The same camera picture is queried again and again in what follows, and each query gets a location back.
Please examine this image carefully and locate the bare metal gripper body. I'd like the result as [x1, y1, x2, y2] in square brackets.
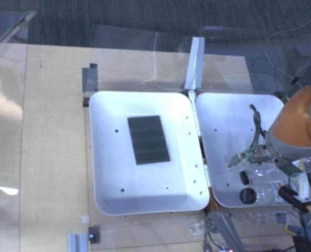
[248, 144, 277, 165]

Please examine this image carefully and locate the clear bottle with black cap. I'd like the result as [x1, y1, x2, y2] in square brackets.
[239, 162, 289, 186]
[239, 180, 294, 207]

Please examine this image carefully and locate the white plastic tray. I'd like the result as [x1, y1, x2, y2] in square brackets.
[88, 90, 211, 216]
[194, 92, 294, 208]

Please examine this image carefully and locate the black ribbed rectangular pad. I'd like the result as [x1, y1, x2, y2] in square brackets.
[126, 114, 171, 166]

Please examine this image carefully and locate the black cylinder on white bracket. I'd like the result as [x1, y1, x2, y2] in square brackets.
[277, 172, 311, 214]

